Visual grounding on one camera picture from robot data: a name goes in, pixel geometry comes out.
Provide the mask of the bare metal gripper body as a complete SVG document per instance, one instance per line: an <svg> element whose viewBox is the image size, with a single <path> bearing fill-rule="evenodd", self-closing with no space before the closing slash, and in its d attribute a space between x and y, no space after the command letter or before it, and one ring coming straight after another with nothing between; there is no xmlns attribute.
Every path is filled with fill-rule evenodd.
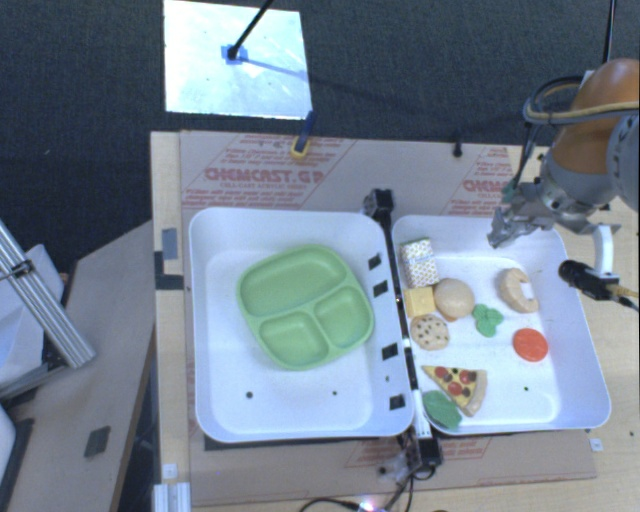
<svg viewBox="0 0 640 512"><path fill-rule="evenodd" d="M550 228L576 220L576 214L567 210L571 205L564 191L551 182L524 182L505 195L505 216L518 228Z"/></svg>

